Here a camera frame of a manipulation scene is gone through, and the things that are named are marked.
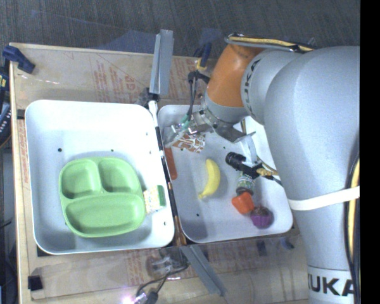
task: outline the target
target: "yellow banana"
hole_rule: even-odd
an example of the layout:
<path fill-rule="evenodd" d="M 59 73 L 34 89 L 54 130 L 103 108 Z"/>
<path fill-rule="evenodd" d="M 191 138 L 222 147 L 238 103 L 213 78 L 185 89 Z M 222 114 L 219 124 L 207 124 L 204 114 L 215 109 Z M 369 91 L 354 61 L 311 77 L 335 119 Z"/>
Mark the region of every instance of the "yellow banana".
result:
<path fill-rule="evenodd" d="M 208 180 L 198 198 L 204 198 L 215 193 L 220 185 L 221 173 L 218 165 L 211 159 L 205 160 L 205 165 L 207 167 Z"/>

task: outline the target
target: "orange toy vegetable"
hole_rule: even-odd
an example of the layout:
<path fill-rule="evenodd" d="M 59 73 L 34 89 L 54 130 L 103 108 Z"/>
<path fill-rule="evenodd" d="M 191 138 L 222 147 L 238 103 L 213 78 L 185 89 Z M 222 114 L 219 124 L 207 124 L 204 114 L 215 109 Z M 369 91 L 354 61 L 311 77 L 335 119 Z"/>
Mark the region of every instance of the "orange toy vegetable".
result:
<path fill-rule="evenodd" d="M 252 196 L 248 191 L 244 191 L 239 196 L 233 197 L 231 202 L 241 214 L 247 214 L 255 208 Z"/>

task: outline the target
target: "plastic tray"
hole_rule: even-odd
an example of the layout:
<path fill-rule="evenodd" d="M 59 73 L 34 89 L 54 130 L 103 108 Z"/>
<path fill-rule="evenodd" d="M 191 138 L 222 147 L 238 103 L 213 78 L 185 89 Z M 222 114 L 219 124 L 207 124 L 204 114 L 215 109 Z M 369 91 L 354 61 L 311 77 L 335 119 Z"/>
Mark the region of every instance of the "plastic tray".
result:
<path fill-rule="evenodd" d="M 38 100 L 26 109 L 25 124 L 34 237 L 42 250 L 62 255 L 159 248 L 172 241 L 168 197 L 166 206 L 147 214 L 137 229 L 116 236 L 76 235 L 63 216 L 59 176 L 74 160 L 98 156 L 125 160 L 143 191 L 162 186 L 168 194 L 155 124 L 147 109 L 135 104 Z"/>
<path fill-rule="evenodd" d="M 158 122 L 162 133 L 165 127 L 179 122 L 188 109 L 188 106 L 176 105 L 161 108 Z M 246 128 L 247 133 L 256 132 L 252 139 L 258 155 L 275 167 L 263 126 L 247 117 Z M 228 152 L 250 154 L 245 143 L 231 143 L 215 133 L 206 133 L 205 148 L 200 153 L 172 147 L 177 169 L 177 178 L 172 185 L 184 234 L 195 243 L 209 243 L 288 232 L 293 225 L 293 216 L 284 189 L 274 181 L 258 178 L 253 195 L 255 204 L 263 204 L 274 214 L 274 223 L 269 228 L 258 229 L 248 215 L 240 214 L 232 206 L 239 172 L 226 164 Z M 198 194 L 206 184 L 207 158 L 218 164 L 221 181 L 216 193 L 199 199 Z"/>
<path fill-rule="evenodd" d="M 59 190 L 66 224 L 79 236 L 116 236 L 137 229 L 145 219 L 137 173 L 122 159 L 71 161 L 60 173 Z"/>

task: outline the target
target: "robotic arm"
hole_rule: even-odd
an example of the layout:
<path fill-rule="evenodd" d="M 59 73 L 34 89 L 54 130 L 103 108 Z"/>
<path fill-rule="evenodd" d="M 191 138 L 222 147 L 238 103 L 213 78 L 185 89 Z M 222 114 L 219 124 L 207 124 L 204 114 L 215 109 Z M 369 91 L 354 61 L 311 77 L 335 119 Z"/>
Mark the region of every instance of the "robotic arm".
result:
<path fill-rule="evenodd" d="M 235 143 L 244 134 L 233 125 L 249 115 L 265 127 L 291 204 L 330 193 L 338 199 L 339 191 L 355 187 L 360 48 L 314 50 L 241 35 L 227 42 L 187 133 L 215 131 Z M 353 251 L 346 236 L 347 212 L 358 217 L 358 205 L 341 196 L 316 209 L 291 206 L 305 243 L 311 304 L 360 303 L 360 241 Z M 358 228 L 358 220 L 351 225 Z"/>

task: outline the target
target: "black clamp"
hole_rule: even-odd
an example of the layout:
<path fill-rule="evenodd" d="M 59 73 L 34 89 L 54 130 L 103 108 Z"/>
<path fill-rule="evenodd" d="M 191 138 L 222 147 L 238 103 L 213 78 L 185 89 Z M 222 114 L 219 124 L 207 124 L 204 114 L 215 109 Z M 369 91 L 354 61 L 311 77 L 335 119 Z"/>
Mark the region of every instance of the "black clamp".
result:
<path fill-rule="evenodd" d="M 18 68 L 21 71 L 31 74 L 34 71 L 35 65 L 31 63 L 21 51 L 14 47 L 7 45 L 3 49 L 4 65 L 0 66 L 0 114 L 3 110 L 4 98 L 6 91 L 10 90 L 9 70 L 10 61 L 18 62 Z"/>

